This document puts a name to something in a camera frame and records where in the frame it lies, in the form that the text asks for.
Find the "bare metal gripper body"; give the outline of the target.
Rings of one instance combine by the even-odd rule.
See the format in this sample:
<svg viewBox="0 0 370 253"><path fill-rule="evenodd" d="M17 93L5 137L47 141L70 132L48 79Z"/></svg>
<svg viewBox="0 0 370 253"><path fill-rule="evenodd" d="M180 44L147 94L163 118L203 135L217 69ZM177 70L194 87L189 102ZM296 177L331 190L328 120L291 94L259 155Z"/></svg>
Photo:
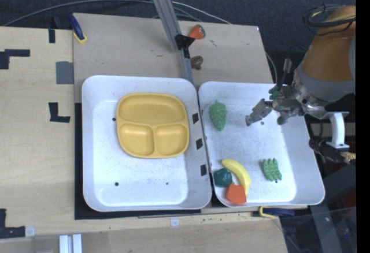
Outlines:
<svg viewBox="0 0 370 253"><path fill-rule="evenodd" d="M327 114L325 107L332 103L332 89L322 81L278 83L271 89L271 101L272 108L281 112L285 119L304 114L322 119Z"/></svg>

